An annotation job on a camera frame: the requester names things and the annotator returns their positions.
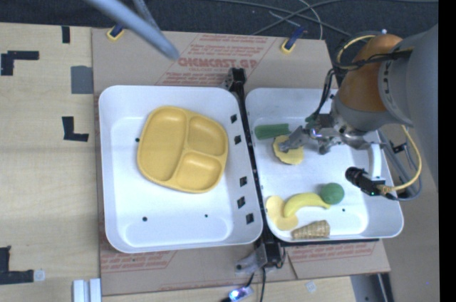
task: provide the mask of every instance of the toy banana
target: toy banana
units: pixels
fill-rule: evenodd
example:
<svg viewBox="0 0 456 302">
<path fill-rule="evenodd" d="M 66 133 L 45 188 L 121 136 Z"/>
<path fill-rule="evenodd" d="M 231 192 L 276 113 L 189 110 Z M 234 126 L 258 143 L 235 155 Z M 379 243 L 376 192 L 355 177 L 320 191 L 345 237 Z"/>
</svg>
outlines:
<svg viewBox="0 0 456 302">
<path fill-rule="evenodd" d="M 317 193 L 298 193 L 286 201 L 284 206 L 284 217 L 294 215 L 298 209 L 307 206 L 324 207 L 328 209 L 329 204 L 325 203 Z"/>
</svg>

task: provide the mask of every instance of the yellow plate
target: yellow plate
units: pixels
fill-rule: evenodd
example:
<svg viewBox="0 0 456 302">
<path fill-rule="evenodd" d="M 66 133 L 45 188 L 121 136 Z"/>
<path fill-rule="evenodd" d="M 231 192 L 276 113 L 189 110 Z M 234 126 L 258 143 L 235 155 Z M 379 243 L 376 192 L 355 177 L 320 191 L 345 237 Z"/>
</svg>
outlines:
<svg viewBox="0 0 456 302">
<path fill-rule="evenodd" d="M 184 108 L 165 106 L 147 118 L 137 163 L 152 182 L 201 193 L 220 181 L 227 155 L 227 133 L 218 122 Z"/>
</svg>

